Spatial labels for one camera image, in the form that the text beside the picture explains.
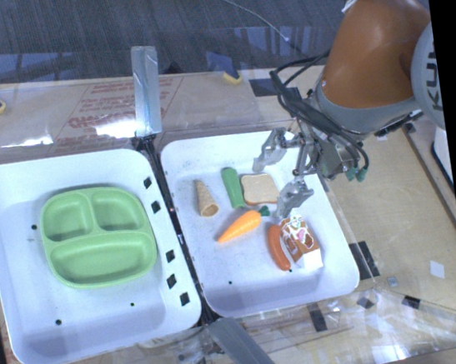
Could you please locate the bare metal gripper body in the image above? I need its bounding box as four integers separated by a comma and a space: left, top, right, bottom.
286, 123, 366, 186

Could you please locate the toy bread slice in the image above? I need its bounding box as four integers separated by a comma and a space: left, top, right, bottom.
238, 169, 283, 210

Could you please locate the brown and white carton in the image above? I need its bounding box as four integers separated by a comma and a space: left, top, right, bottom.
278, 211, 325, 275

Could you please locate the green toy cucumber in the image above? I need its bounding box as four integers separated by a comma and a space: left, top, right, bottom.
219, 164, 248, 212

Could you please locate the orange-red sausage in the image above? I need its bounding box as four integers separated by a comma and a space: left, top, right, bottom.
264, 221, 293, 274

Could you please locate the orange carrot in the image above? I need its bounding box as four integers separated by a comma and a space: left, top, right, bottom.
212, 204, 274, 246

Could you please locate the brown cardboard board, red print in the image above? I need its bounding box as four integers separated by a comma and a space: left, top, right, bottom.
0, 22, 456, 364

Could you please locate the tan waffle cone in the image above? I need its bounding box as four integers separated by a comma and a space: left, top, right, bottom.
193, 177, 221, 220

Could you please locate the white plastic tray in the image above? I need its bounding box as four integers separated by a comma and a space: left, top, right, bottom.
157, 117, 364, 327
0, 138, 208, 364

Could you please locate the green divided plate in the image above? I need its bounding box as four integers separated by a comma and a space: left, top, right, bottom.
34, 179, 163, 296

